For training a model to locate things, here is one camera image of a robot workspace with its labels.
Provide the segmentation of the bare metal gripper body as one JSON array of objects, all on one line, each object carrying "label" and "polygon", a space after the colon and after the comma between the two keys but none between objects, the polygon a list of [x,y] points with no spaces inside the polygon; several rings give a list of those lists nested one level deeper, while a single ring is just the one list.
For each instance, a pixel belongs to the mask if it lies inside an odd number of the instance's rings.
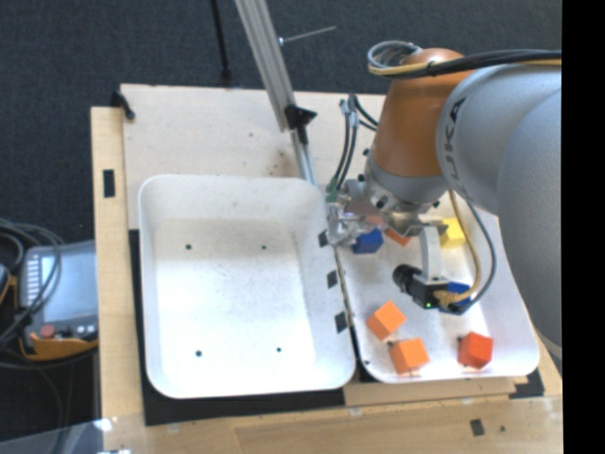
[{"label": "bare metal gripper body", "polygon": [[376,181],[347,180],[329,203],[329,218],[341,222],[357,220],[362,234],[378,228],[392,230],[398,236],[418,236],[422,229],[434,227],[442,235],[448,225],[442,220],[421,218],[428,212],[428,203],[403,201]]}]

